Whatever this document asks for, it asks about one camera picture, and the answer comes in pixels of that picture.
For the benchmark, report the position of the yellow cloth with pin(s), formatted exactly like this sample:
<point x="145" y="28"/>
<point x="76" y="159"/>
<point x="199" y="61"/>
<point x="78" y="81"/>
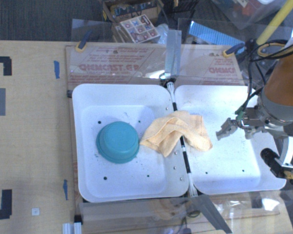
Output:
<point x="170" y="128"/>

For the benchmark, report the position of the white plastic tray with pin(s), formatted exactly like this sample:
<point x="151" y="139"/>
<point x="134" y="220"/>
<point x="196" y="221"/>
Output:
<point x="127" y="186"/>
<point x="231" y="160"/>

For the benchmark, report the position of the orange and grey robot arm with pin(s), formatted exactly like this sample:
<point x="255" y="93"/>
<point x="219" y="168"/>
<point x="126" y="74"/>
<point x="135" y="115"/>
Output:
<point x="281" y="82"/>

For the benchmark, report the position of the thin black and white rod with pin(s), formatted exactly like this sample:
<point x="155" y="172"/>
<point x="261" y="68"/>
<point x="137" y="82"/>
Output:
<point x="187" y="163"/>

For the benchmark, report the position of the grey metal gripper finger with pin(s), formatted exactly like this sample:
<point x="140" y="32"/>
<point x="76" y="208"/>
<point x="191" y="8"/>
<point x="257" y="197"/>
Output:
<point x="250" y="132"/>
<point x="228" y="128"/>

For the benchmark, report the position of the teal bowl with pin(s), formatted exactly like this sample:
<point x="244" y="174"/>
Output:
<point x="117" y="142"/>

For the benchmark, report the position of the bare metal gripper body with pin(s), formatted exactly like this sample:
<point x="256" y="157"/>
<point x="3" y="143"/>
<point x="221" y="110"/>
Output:
<point x="252" y="119"/>

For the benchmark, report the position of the brown cardboard box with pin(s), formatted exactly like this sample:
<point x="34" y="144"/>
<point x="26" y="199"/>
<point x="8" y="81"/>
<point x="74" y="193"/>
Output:
<point x="134" y="5"/>

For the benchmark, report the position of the patterned printed box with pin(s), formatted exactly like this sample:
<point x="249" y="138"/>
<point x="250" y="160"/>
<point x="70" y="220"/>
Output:
<point x="139" y="28"/>

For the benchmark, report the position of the black cylinder on white bracket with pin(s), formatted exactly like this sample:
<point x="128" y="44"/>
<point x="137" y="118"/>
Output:
<point x="273" y="161"/>

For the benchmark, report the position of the brown cardboard board, red print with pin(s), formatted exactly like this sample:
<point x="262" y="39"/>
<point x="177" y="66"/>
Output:
<point x="127" y="60"/>

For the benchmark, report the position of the clear plastic bin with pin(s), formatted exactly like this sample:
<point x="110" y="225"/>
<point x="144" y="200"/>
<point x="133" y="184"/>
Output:
<point x="248" y="1"/>

